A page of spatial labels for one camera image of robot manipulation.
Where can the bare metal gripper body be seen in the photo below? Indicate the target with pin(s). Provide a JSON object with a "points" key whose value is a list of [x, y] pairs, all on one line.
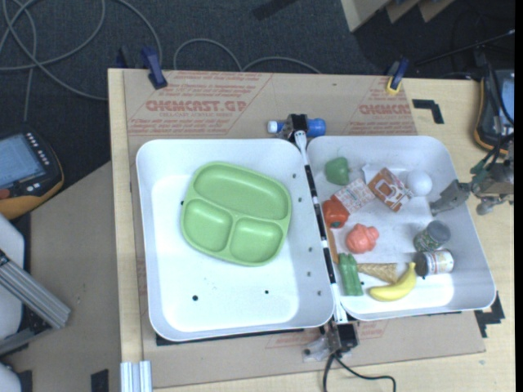
{"points": [[496, 188]]}

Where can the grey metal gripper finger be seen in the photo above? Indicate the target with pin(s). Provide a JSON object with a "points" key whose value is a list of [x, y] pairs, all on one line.
{"points": [[445, 206], [455, 190]]}

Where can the white ball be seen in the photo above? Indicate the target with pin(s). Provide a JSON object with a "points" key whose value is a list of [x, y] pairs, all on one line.
{"points": [[419, 183]]}

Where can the green can with grey lid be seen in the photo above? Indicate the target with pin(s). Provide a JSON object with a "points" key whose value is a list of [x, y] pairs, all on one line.
{"points": [[429, 238]]}

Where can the orange and white carton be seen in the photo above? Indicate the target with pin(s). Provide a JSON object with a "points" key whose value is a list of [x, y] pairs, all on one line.
{"points": [[388, 188]]}

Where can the white plastic tray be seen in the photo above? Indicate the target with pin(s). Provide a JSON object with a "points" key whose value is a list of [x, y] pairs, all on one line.
{"points": [[461, 292], [229, 300]]}

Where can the beige toy ice cream cone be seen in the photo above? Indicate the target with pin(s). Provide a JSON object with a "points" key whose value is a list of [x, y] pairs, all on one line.
{"points": [[378, 270]]}

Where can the red and white carton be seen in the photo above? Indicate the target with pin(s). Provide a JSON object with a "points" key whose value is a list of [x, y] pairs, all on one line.
{"points": [[353, 195]]}

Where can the yellow banana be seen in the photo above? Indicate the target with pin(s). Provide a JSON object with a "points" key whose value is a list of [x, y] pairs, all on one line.
{"points": [[394, 290]]}

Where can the orange toy pepper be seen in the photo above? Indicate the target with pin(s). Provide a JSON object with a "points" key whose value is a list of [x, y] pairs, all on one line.
{"points": [[334, 212]]}

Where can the green toy pepper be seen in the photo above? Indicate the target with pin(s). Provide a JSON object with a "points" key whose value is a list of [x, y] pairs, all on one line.
{"points": [[337, 170]]}

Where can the green toy asparagus bundle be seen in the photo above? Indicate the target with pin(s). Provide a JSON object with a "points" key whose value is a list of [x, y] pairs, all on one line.
{"points": [[350, 276]]}

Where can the thin black and white rod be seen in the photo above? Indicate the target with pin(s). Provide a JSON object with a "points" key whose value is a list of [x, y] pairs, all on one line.
{"points": [[309, 174]]}

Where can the blue and white bottle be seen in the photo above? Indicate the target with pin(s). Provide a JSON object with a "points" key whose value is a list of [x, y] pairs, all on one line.
{"points": [[316, 127]]}

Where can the green divided plate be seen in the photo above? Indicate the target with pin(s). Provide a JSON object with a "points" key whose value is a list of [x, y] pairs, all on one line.
{"points": [[237, 190]]}

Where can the brown cardboard board red print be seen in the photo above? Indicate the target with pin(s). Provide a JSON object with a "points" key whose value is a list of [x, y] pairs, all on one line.
{"points": [[253, 100]]}

